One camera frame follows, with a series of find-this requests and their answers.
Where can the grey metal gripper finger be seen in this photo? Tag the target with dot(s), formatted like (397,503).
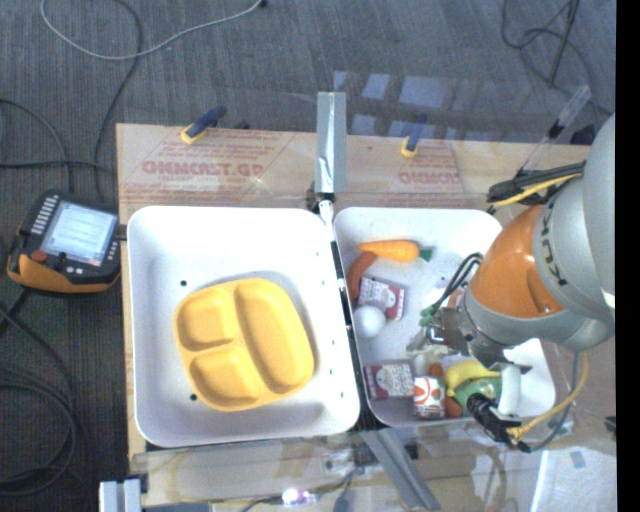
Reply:
(434,330)
(422,342)

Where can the white ball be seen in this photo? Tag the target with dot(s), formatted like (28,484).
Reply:
(370,321)

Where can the brown cardboard board red print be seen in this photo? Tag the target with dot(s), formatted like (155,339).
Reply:
(210,165)

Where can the orange and white can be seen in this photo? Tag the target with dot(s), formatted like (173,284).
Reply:
(429,397)

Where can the red sausage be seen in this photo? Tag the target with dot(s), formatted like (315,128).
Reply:
(356,277)

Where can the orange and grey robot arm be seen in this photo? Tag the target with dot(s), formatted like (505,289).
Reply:
(520,280)

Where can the orange carrot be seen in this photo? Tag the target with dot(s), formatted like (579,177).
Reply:
(392,250)

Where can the white plastic tray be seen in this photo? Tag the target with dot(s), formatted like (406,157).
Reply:
(160,350)
(450,230)

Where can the yellow divided plate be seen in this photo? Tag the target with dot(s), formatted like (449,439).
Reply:
(245,345)

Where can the green bottle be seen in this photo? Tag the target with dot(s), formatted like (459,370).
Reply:
(475,387)

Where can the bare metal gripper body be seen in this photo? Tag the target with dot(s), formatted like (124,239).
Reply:
(470,335)

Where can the small orange round toy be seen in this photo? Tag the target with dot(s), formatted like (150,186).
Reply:
(436,370)

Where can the red and white carton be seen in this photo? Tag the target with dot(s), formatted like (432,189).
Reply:
(381,297)
(390,381)

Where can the yellow banana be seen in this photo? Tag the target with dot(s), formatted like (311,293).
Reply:
(467,374)

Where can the black cylinder on white bracket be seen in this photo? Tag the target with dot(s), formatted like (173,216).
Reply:
(492,415)

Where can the brown sausage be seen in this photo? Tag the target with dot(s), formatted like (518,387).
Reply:
(453,407)

